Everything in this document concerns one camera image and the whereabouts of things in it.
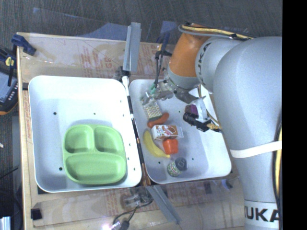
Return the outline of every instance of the white band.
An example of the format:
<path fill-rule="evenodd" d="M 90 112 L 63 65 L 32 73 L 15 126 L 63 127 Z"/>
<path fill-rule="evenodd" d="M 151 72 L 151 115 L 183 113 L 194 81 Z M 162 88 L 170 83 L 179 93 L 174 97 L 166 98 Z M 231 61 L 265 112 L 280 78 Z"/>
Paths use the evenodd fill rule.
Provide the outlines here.
<path fill-rule="evenodd" d="M 282 147 L 282 140 L 279 140 L 244 150 L 230 150 L 230 152 L 234 158 L 242 159 L 256 156 L 265 152 L 277 151 L 282 149 Z"/>

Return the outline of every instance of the divided green tray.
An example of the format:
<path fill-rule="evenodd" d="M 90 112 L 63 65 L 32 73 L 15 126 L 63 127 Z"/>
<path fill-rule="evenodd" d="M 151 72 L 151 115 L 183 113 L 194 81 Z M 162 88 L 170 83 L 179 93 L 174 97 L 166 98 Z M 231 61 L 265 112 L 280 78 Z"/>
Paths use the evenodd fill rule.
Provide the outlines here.
<path fill-rule="evenodd" d="M 63 160 L 67 176 L 80 184 L 112 184 L 126 174 L 122 136 L 109 126 L 71 126 L 63 141 Z"/>

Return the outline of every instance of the tin can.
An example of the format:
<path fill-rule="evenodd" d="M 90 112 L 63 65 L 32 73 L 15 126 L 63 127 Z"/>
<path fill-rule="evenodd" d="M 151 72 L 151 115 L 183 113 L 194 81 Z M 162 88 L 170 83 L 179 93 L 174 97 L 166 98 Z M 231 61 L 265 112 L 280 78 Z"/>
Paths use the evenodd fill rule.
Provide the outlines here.
<path fill-rule="evenodd" d="M 179 176 L 183 171 L 186 171 L 188 168 L 188 164 L 185 158 L 177 158 L 175 161 L 171 162 L 167 166 L 167 172 L 170 176 L 177 177 Z"/>

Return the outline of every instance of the banana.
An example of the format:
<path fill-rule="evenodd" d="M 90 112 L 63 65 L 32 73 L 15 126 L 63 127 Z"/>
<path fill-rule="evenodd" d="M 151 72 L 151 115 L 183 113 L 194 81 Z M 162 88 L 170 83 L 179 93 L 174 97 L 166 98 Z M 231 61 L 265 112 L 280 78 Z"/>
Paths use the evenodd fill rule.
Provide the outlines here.
<path fill-rule="evenodd" d="M 165 157 L 165 158 L 170 158 L 169 154 L 165 154 L 160 148 L 158 148 L 153 139 L 152 136 L 150 134 L 150 132 L 148 130 L 145 131 L 144 135 L 143 135 L 143 141 L 145 143 L 145 146 L 147 148 L 147 150 L 154 155 L 155 157 Z"/>

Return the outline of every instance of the blue clamp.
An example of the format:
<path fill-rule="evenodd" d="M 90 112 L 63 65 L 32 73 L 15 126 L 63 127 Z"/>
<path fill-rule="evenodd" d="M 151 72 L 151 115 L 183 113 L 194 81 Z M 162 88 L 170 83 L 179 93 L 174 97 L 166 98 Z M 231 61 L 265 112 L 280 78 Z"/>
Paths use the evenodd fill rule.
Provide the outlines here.
<path fill-rule="evenodd" d="M 9 80 L 8 80 L 9 87 L 11 86 L 13 71 L 14 69 L 17 69 L 17 62 L 16 62 L 17 46 L 23 47 L 24 52 L 31 56 L 33 56 L 36 52 L 36 49 L 33 48 L 23 36 L 15 34 L 11 42 L 13 43 L 13 50 L 8 50 L 7 48 L 0 46 L 0 61 L 3 61 L 5 65 L 10 68 Z"/>

